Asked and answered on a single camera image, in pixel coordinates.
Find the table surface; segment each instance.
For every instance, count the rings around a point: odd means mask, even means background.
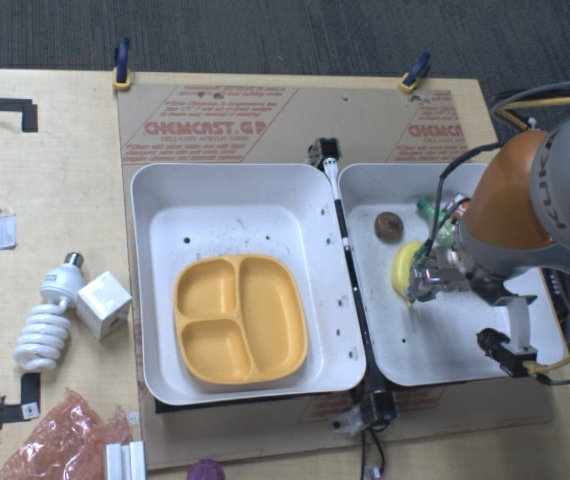
[[[395,89],[395,78],[134,73],[133,83],[279,85]],[[494,131],[474,80],[425,80],[450,90],[470,145]],[[93,279],[110,271],[129,287],[127,236],[112,74],[87,71],[0,70],[0,97],[38,104],[39,132],[21,132],[20,116],[0,113],[0,209],[16,214],[17,246],[0,251],[0,393],[20,401],[23,373],[12,350],[29,309],[41,302],[40,283],[71,251],[85,257]],[[108,417],[116,406],[137,411],[131,319],[98,342],[71,318],[59,368],[42,375],[41,412],[66,387]],[[570,385],[549,390],[549,423],[386,443],[386,478],[570,478]],[[0,431],[0,468],[29,437],[38,419]],[[140,437],[133,427],[134,437]],[[359,446],[225,464],[227,478],[356,478]],[[370,447],[368,457],[377,460]],[[184,470],[150,478],[184,478]]]

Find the dark brown round object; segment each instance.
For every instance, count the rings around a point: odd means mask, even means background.
[[[396,241],[403,235],[403,221],[395,213],[380,213],[374,222],[374,232],[381,240]]]

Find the blue and yellow clamp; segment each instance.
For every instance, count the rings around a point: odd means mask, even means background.
[[[129,39],[122,37],[114,48],[114,89],[127,91],[132,85],[127,60],[129,56]]]
[[[424,52],[423,55],[421,55],[421,58],[414,64],[414,67],[405,73],[401,81],[398,82],[399,91],[409,94],[416,89],[420,80],[425,77],[431,67],[429,64],[430,57],[431,55],[428,52]]]

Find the white cube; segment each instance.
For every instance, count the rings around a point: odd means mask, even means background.
[[[131,300],[118,280],[103,272],[78,291],[76,314],[100,341],[127,321]]]

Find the purple object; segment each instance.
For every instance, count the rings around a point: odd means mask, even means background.
[[[201,459],[189,468],[187,480],[225,480],[225,472],[215,460]]]

